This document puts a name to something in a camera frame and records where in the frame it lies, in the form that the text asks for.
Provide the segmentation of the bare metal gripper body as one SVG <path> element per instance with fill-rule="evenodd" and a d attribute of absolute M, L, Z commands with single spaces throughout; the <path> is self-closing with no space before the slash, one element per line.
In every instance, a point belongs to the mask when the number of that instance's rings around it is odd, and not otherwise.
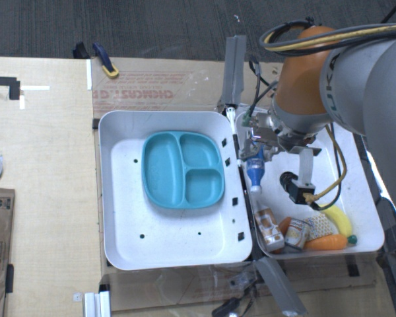
<path fill-rule="evenodd" d="M 316 138 L 316 133 L 301 133 L 288 127 L 275 114 L 258 112 L 249 121 L 251 140 L 269 147 L 277 147 L 288 153 L 297 153 L 308 147 Z"/>

